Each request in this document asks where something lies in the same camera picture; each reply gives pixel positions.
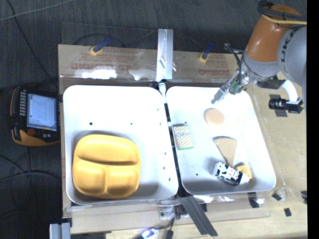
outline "black fabric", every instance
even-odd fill
[[[8,1],[19,14],[67,0]],[[176,37],[175,49],[201,52],[212,41],[211,52],[227,53],[224,43],[245,48],[260,17],[259,1],[78,0],[17,16],[27,42],[14,18],[2,20],[11,16],[12,10],[6,0],[0,0],[0,238],[48,238],[49,224],[60,219],[61,186],[55,180],[61,179],[60,144],[20,146],[13,142],[9,124],[14,86],[58,76],[58,44],[96,43],[103,35],[97,35],[98,27],[88,29],[95,25],[146,29],[151,32],[142,40],[127,31],[113,30],[114,45],[156,48],[157,36],[152,30],[170,28]],[[287,4],[307,16],[307,0],[268,1]],[[44,88],[56,90],[51,83]]]

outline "yellow tray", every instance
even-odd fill
[[[90,134],[74,150],[72,177],[84,195],[124,199],[137,191],[141,174],[138,147],[123,137]]]

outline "red button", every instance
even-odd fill
[[[35,130],[33,128],[28,129],[28,134],[29,135],[35,135]]]

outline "round beige object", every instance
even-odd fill
[[[217,109],[208,109],[205,112],[205,121],[209,125],[223,124],[225,121],[224,115]]]

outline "device screen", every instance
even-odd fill
[[[56,99],[28,94],[27,126],[57,131]]]

